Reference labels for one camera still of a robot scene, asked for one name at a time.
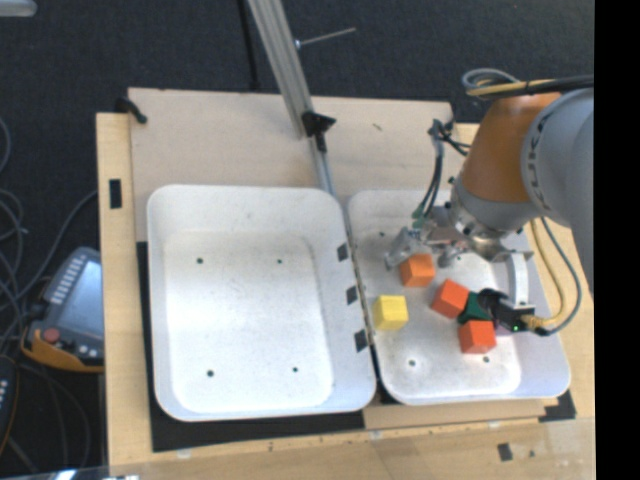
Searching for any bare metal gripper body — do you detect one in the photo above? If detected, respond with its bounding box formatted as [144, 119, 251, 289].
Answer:
[417, 205, 507, 261]

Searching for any white plastic tray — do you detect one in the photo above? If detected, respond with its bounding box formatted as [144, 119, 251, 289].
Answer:
[346, 189, 572, 407]
[146, 183, 378, 423]

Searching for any orange cube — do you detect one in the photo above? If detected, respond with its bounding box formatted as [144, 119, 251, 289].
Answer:
[399, 253, 437, 289]

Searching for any black cylinder on white bracket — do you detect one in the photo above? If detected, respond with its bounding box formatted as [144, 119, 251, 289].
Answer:
[477, 250, 537, 335]

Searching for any yellow cube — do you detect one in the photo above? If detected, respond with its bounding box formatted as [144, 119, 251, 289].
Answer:
[372, 294, 410, 332]

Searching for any red cube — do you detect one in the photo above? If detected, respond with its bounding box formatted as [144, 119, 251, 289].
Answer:
[457, 319, 498, 355]
[430, 278, 472, 320]

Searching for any green cube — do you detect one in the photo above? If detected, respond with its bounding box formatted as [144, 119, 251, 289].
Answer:
[456, 291, 494, 326]

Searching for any brown cardboard board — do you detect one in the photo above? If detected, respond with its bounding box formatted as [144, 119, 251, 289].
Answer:
[127, 86, 560, 430]

